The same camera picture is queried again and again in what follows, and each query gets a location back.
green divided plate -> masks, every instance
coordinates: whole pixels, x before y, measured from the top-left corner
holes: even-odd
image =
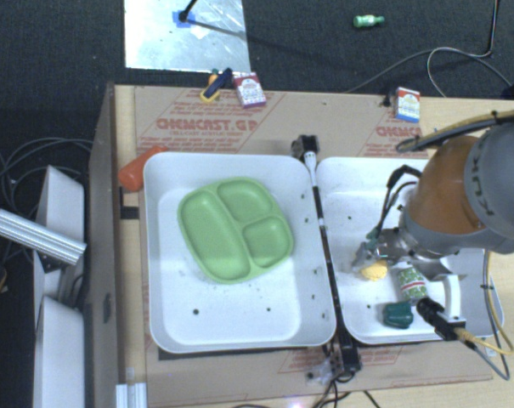
[[[178,221],[202,271],[233,284],[268,272],[291,255],[291,229],[268,190],[252,178],[228,178],[187,194]]]

white tray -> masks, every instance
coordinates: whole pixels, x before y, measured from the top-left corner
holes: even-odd
[[[401,299],[388,274],[379,281],[364,279],[351,270],[355,253],[367,233],[377,224],[391,172],[408,164],[422,171],[425,160],[374,159],[337,157],[323,160],[317,169],[325,223],[328,227],[330,253],[334,262],[342,314],[346,328],[362,343],[385,344],[439,340],[433,328],[415,311],[409,329],[397,329],[382,324],[382,309],[386,303]],[[398,185],[413,178],[404,176]],[[401,194],[397,205],[404,204],[408,191]],[[398,226],[399,211],[391,210],[383,228]],[[466,318],[466,329],[480,337],[492,335],[483,299],[483,251],[463,249],[456,256],[442,259],[451,272],[463,275],[460,292],[446,299],[442,281],[427,283],[429,297],[446,308],[456,309]],[[497,311],[501,308],[493,292]]]
[[[179,202],[221,179],[250,177],[278,202],[294,237],[277,268],[239,284],[203,274],[178,226]],[[319,346],[336,318],[307,169],[288,156],[161,153],[144,169],[150,330],[173,353]]]

dark floor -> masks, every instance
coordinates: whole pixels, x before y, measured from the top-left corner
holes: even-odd
[[[420,51],[488,48],[494,0],[243,0],[251,67],[265,89],[345,92]],[[368,30],[356,14],[383,14]],[[92,139],[107,81],[204,86],[206,76],[124,67],[123,0],[0,0],[0,153],[38,138]],[[437,96],[426,57],[412,59],[359,89],[397,86]],[[501,0],[494,52],[485,62],[514,83],[514,0]],[[451,97],[499,98],[506,83],[473,59],[437,54],[434,76]],[[36,153],[12,179],[52,163],[84,171],[86,154],[62,145]],[[15,205],[29,213],[41,175],[21,185]],[[0,187],[0,207],[11,208]],[[6,244],[0,241],[0,258]],[[8,259],[0,295],[0,407],[31,405],[31,265]]]

black cable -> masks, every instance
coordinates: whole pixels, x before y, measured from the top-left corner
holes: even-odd
[[[483,53],[483,54],[471,54],[471,53],[467,53],[467,52],[464,52],[462,50],[459,50],[458,48],[451,48],[451,47],[429,48],[427,50],[423,50],[423,51],[420,51],[418,53],[411,54],[410,56],[407,56],[407,57],[399,60],[398,62],[392,64],[389,67],[387,67],[385,70],[381,71],[380,73],[376,74],[375,76],[371,77],[370,79],[366,80],[365,82],[362,82],[359,85],[355,86],[354,88],[349,89],[348,91],[345,92],[345,94],[350,94],[350,93],[353,93],[355,91],[358,91],[359,89],[361,89],[364,86],[372,83],[373,81],[377,80],[378,78],[385,76],[388,72],[394,70],[395,68],[401,66],[402,64],[404,64],[404,63],[406,63],[406,62],[408,62],[408,61],[410,61],[412,59],[415,59],[415,58],[418,58],[420,56],[424,56],[424,55],[428,54],[428,58],[426,60],[426,72],[428,74],[428,77],[429,77],[432,85],[437,89],[437,91],[441,95],[443,95],[445,97],[445,94],[443,93],[443,91],[435,83],[435,81],[434,81],[434,79],[432,77],[432,73],[430,71],[430,63],[431,63],[432,57],[433,57],[433,55],[435,53],[438,53],[438,52],[455,53],[455,54],[460,54],[460,55],[463,55],[463,56],[465,56],[467,58],[470,58],[470,59],[476,61],[477,63],[485,66],[487,69],[491,70],[508,87],[510,87],[511,86],[511,82],[502,73],[500,73],[492,65],[490,65],[487,62],[482,60],[483,58],[489,57],[493,53],[493,49],[494,49],[494,35],[495,35],[495,32],[496,32],[496,20],[497,20],[497,16],[498,16],[499,6],[500,6],[500,0],[494,0],[493,18],[491,20],[491,28],[490,28],[490,33],[489,33],[489,42],[488,42],[487,50],[485,51],[485,53]]]
[[[398,190],[393,194],[393,198],[391,198],[391,192],[396,185],[396,183],[402,178],[404,174],[408,173],[409,175],[413,175],[414,177],[419,178],[421,176],[421,171],[418,171],[414,167],[410,167],[408,165],[403,165],[402,167],[399,167],[395,169],[391,176],[389,177],[389,180],[387,181],[387,193],[385,194],[385,199],[383,200],[383,206],[381,208],[381,216],[379,218],[379,221],[377,222],[377,225],[372,230],[371,234],[377,238],[379,234],[381,233],[381,230],[383,229],[383,224],[385,223],[385,219],[391,210],[391,206],[394,203],[394,200],[398,197],[398,193],[401,189],[403,189],[408,184],[414,184],[415,182],[408,182],[402,184]]]
[[[25,153],[22,155],[19,159],[15,160],[15,157],[23,150],[28,148],[29,146],[35,145],[35,144],[41,144],[45,143],[44,145],[38,146],[37,148],[34,148],[33,150]],[[74,145],[82,150],[85,150],[86,152],[90,152],[90,149],[85,144],[91,144],[92,142],[85,139],[62,139],[62,138],[41,138],[41,139],[35,139],[30,142],[27,142],[23,145],[21,145],[19,148],[17,148],[8,158],[8,160],[5,162],[4,170],[1,173],[3,175],[2,180],[2,192],[4,195],[4,198],[6,199],[6,202],[8,203],[9,207],[12,208],[14,211],[16,211],[16,207],[14,204],[14,201],[12,198],[9,197],[9,195],[12,195],[13,193],[13,180],[11,179],[11,176],[9,174],[9,170],[15,166],[16,164],[30,158],[37,152],[41,150],[46,150],[48,148],[53,148],[55,146],[59,145]]]
[[[323,395],[320,397],[320,399],[315,402],[315,404],[313,404],[312,408],[320,408],[321,407],[321,404],[325,401],[325,399],[328,397],[329,393],[330,393],[330,390],[336,386],[336,382],[334,379],[332,379],[332,381],[330,381],[330,384],[328,385],[328,387],[326,388],[326,390],[323,392]]]
[[[341,377],[338,377],[336,379],[336,382],[340,383],[340,384],[347,384],[347,383],[351,382],[353,380],[353,378],[355,378],[355,374],[354,373],[350,377],[348,377],[347,379],[342,379]]]
[[[405,187],[407,186],[414,186],[416,185],[417,182],[416,181],[406,181],[405,183],[402,183],[393,193],[393,195],[391,196],[390,200],[389,200],[389,203],[388,203],[388,206],[387,206],[387,210],[385,212],[385,216],[387,216],[389,214],[389,212],[391,211],[391,208],[393,208],[393,205],[396,203],[397,199],[398,199],[398,196],[400,195],[400,192],[402,191],[402,189],[404,189]]]
[[[334,397],[328,400],[321,400],[317,405],[314,405],[313,408],[323,408],[323,406],[334,403],[334,408],[338,405],[338,386],[336,385],[336,381],[332,381],[332,388],[334,389]]]
[[[463,127],[451,128],[448,131],[440,131],[436,133],[436,135],[430,134],[426,136],[421,142],[418,142],[418,138],[406,139],[396,146],[396,151],[399,153],[406,153],[409,151],[421,151],[430,147],[431,145],[440,146],[443,144],[443,142],[455,136],[476,132],[482,128],[493,126],[494,124],[496,124],[496,120],[494,118],[489,118],[488,120],[466,124]]]
[[[72,281],[71,283],[71,289],[70,289],[70,295],[68,296],[68,300],[71,300],[71,298],[73,298],[73,292],[76,290],[76,283],[79,281],[79,280],[82,280],[83,276],[85,274],[79,274],[78,276],[76,276],[74,278],[74,280]]]
[[[240,405],[235,405],[232,408],[269,408],[269,406],[256,405],[256,404],[240,404]]]
[[[338,395],[336,394],[336,397],[335,397],[334,399],[330,399],[330,400],[325,401],[325,402],[321,405],[321,407],[320,407],[320,408],[323,408],[323,406],[328,405],[328,404],[331,404],[331,403],[334,403],[334,408],[337,408],[338,402],[339,402],[340,400],[344,400],[344,399],[346,399],[346,398],[347,398],[351,393],[352,393],[352,392],[347,391],[346,393],[342,394],[341,396],[338,396]]]
[[[53,140],[53,142],[50,142],[44,146],[38,147],[38,148],[26,153],[25,155],[23,155],[21,158],[17,159],[16,161],[12,161],[14,156],[16,156],[16,154],[18,154],[19,151],[23,150],[27,146],[33,145],[38,142],[48,141],[48,140]],[[17,150],[15,150],[11,154],[11,156],[9,156],[8,160],[5,163],[6,164],[5,168],[0,172],[0,178],[3,177],[6,173],[8,173],[8,171],[10,171],[14,166],[18,165],[19,163],[24,161],[29,156],[38,152],[39,150],[44,150],[44,149],[51,148],[53,146],[61,145],[61,144],[74,144],[74,145],[86,150],[87,152],[90,152],[90,149],[87,146],[85,146],[84,144],[91,144],[91,143],[92,143],[92,141],[86,140],[86,139],[42,138],[42,139],[32,140],[32,141],[27,142],[26,144],[23,144],[22,146],[20,146]]]
[[[376,402],[376,400],[372,397],[372,395],[371,395],[369,392],[367,392],[367,391],[365,390],[365,391],[364,391],[364,394],[366,394],[366,397],[367,397],[368,399],[370,399],[370,402],[371,402],[372,404],[374,404],[374,407],[375,407],[375,408],[381,408],[381,407],[379,406],[379,404]]]
[[[59,167],[59,166],[53,166],[55,169],[58,169],[61,172],[64,173],[70,173],[72,175],[73,179],[76,179],[76,177],[80,176],[81,173],[77,171],[76,169],[73,169],[71,167]],[[40,173],[42,171],[47,171],[48,167],[35,167],[34,169],[31,169],[30,171],[26,171],[24,174],[22,174],[19,178],[17,178],[14,182],[11,183],[11,191],[9,194],[10,197],[10,207],[13,209],[14,212],[25,215],[23,212],[21,212],[17,208],[17,204],[15,203],[15,192],[19,188],[20,184],[23,183],[26,179],[28,179],[32,174]],[[34,207],[32,211],[28,214],[26,214],[27,217],[31,217],[32,212],[34,212],[37,209],[37,207]]]

small bottle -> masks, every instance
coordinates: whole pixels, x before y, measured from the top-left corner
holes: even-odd
[[[212,69],[212,74],[207,78],[207,86],[211,85],[219,77],[219,70],[217,68]]]
[[[357,15],[353,18],[353,25],[355,27],[372,27],[383,22],[385,22],[385,17],[376,17],[374,15]]]

